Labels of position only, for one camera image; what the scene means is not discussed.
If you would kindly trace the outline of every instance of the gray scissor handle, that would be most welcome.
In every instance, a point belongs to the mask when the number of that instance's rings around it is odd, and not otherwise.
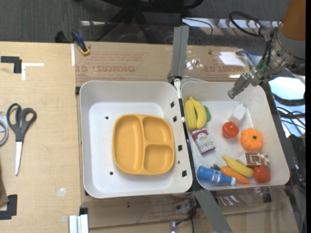
[[[15,112],[15,124],[12,124],[10,121],[10,114],[14,107],[16,108]],[[30,120],[26,121],[26,116],[31,113],[33,116]],[[37,114],[32,108],[22,109],[18,103],[13,103],[7,110],[6,119],[8,121],[8,125],[15,132],[15,141],[22,142],[24,139],[24,135],[30,125],[36,120]]]

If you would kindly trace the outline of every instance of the red tomato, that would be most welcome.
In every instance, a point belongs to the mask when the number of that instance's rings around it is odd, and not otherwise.
[[[254,176],[258,183],[265,183],[271,180],[270,170],[266,166],[254,167]]]
[[[224,123],[222,130],[225,138],[233,138],[239,133],[239,127],[234,122]]]

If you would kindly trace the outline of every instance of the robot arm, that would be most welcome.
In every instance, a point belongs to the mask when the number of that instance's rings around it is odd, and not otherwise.
[[[268,52],[260,62],[242,74],[228,95],[233,99],[251,83],[253,86],[267,82],[285,68],[304,67],[306,58],[306,0],[292,0],[271,41],[265,28],[262,35]]]

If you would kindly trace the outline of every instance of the orange pumpkin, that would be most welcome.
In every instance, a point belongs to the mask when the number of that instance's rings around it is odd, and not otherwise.
[[[259,131],[249,128],[241,132],[241,143],[247,150],[256,151],[262,148],[263,140]]]

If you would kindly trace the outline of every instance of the white container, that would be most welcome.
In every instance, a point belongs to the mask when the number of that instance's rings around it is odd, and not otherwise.
[[[206,154],[200,154],[191,137],[190,145],[193,154],[195,170],[199,166],[210,168],[214,164],[219,167],[226,166],[222,155],[237,159],[247,150],[240,143],[241,132],[247,128],[254,128],[261,132],[263,147],[258,152],[269,154],[271,180],[268,183],[258,183],[255,178],[249,178],[250,184],[236,183],[234,186],[227,184],[214,184],[198,180],[200,185],[207,190],[227,190],[246,187],[283,185],[290,178],[289,168],[284,152],[274,125],[270,107],[264,90],[258,86],[249,86],[233,100],[227,94],[234,83],[214,82],[187,82],[181,87],[182,99],[185,102],[192,96],[195,100],[205,105],[211,114],[211,120],[205,128],[209,133],[216,149]],[[229,121],[232,113],[239,103],[247,109],[245,116],[239,123],[239,134],[231,139],[222,135],[222,125]]]
[[[85,190],[95,198],[183,193],[192,185],[189,154],[176,89],[166,82],[90,81],[80,89]],[[160,175],[133,175],[114,163],[112,134],[125,114],[161,117],[174,136],[173,167]]]

